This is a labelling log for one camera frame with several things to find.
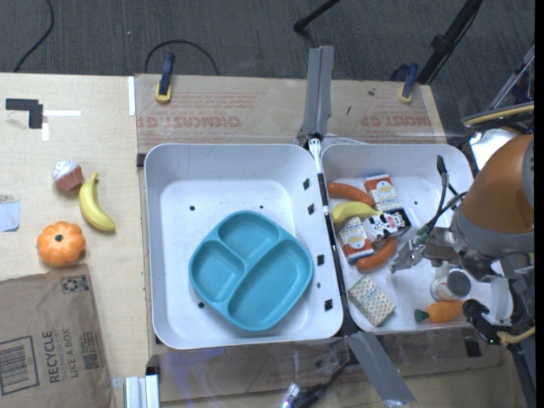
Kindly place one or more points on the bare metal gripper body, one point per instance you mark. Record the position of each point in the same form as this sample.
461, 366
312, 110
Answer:
442, 249

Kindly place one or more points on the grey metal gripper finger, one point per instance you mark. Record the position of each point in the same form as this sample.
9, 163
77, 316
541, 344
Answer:
417, 251
400, 263

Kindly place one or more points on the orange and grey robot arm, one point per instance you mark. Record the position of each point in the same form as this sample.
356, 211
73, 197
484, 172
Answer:
497, 194

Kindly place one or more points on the orange sausage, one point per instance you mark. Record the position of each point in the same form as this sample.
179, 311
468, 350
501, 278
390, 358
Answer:
349, 192
376, 257

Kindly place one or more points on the white plastic tray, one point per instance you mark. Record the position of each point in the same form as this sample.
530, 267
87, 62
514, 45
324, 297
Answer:
178, 245
418, 296

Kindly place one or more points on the cow print carton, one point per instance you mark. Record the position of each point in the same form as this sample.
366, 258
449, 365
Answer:
389, 224

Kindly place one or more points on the small white and orange can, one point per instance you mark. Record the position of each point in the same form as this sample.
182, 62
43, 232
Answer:
446, 288

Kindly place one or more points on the yellow green patterned box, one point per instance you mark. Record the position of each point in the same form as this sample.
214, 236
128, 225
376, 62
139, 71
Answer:
371, 301

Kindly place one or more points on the orange and white carton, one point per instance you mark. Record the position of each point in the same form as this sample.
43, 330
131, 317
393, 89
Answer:
382, 193
355, 240

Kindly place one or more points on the orange carrot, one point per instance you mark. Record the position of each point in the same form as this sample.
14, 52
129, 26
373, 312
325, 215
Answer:
444, 312

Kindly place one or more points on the yellow banana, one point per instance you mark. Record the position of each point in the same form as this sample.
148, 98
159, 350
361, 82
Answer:
350, 211
94, 208

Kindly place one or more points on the blue divided plate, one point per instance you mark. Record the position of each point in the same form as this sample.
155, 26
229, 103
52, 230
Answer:
251, 270

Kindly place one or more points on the brown cardboard board red print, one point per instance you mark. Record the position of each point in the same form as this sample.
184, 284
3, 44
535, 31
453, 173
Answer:
238, 109

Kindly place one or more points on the orange pumpkin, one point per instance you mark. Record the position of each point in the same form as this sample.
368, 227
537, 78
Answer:
60, 245

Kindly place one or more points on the pink cupcake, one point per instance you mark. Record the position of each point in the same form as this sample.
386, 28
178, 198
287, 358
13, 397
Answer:
68, 176

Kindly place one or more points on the brown paper bag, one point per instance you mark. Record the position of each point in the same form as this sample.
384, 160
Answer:
47, 338

